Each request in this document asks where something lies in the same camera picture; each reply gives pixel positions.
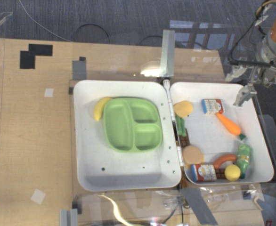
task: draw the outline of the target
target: orange carrot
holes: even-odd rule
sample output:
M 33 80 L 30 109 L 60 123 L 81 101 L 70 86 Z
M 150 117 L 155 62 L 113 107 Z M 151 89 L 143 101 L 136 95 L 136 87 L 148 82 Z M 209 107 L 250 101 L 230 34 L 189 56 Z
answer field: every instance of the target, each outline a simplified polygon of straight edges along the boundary
M 216 113 L 216 115 L 230 133 L 237 136 L 241 134 L 241 128 L 236 125 L 232 120 L 228 119 L 226 116 L 220 113 Z

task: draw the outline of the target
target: bottle label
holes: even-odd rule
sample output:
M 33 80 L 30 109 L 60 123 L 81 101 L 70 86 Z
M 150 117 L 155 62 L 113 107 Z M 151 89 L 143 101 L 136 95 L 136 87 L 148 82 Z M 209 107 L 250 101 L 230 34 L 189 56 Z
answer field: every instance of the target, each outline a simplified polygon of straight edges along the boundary
M 246 155 L 238 155 L 237 160 L 242 160 L 242 161 L 249 163 L 250 157 L 246 156 Z

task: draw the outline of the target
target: green bottle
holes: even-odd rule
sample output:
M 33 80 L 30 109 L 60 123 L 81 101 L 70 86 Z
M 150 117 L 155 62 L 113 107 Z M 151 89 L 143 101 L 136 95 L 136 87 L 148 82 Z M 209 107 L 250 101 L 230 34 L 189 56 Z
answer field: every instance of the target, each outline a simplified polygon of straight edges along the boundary
M 240 179 L 245 178 L 245 171 L 249 166 L 250 152 L 251 152 L 251 147 L 249 147 L 246 144 L 241 144 L 238 147 L 238 155 L 237 155 L 236 164 L 241 170 Z

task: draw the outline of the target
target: white sticker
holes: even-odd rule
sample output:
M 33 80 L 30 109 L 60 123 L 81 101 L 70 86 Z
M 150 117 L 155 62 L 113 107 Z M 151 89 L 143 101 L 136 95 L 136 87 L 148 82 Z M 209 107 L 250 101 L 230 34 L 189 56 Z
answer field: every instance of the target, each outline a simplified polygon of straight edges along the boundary
M 46 89 L 44 97 L 53 97 L 53 91 L 54 89 Z
M 42 204 L 44 198 L 45 198 L 46 194 L 43 193 L 41 190 L 36 189 L 31 197 L 31 200 L 38 203 L 38 204 Z

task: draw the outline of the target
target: gray carpet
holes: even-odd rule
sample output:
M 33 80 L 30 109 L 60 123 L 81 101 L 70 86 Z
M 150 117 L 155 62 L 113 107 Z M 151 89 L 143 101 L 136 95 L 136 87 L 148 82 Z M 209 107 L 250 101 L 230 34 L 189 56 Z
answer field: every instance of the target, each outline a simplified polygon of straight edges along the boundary
M 254 18 L 254 12 L 263 0 L 22 0 L 29 14 L 59 36 L 73 41 L 136 45 L 148 35 L 162 35 L 170 29 L 170 21 L 239 26 L 240 32 Z M 33 40 L 60 40 L 33 23 L 17 0 L 0 0 L 0 13 L 13 12 L 7 29 L 7 38 Z M 273 24 L 276 13 L 270 13 L 264 30 Z M 87 25 L 77 31 L 81 25 Z M 189 30 L 176 29 L 177 33 Z M 260 40 L 258 31 L 251 38 Z M 145 46 L 160 46 L 160 38 L 148 38 Z M 218 49 L 219 43 L 208 43 Z M 224 64 L 225 72 L 230 70 Z M 256 87 L 263 114 L 271 115 L 276 122 L 276 88 Z

